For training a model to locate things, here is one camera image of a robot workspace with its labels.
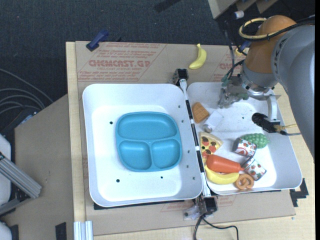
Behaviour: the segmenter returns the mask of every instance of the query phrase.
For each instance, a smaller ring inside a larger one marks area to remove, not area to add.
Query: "pretzel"
[[[255,184],[255,180],[249,174],[243,173],[239,175],[234,184],[240,190],[252,189]]]

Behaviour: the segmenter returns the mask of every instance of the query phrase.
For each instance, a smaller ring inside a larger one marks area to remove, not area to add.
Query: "divided blue plate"
[[[116,123],[115,138],[122,164],[132,171],[169,170],[178,165],[182,157],[177,123],[166,113],[124,114]]]

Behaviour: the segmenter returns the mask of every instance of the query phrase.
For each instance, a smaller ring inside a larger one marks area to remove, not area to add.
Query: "toy banana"
[[[189,69],[191,70],[197,70],[202,67],[207,58],[207,52],[201,47],[200,43],[198,43],[196,46],[198,47],[198,57],[189,65]]]
[[[239,178],[238,172],[231,172],[231,173],[218,173],[213,170],[210,170],[207,166],[204,166],[206,177],[209,181],[219,184],[219,185],[227,185],[236,182]]]

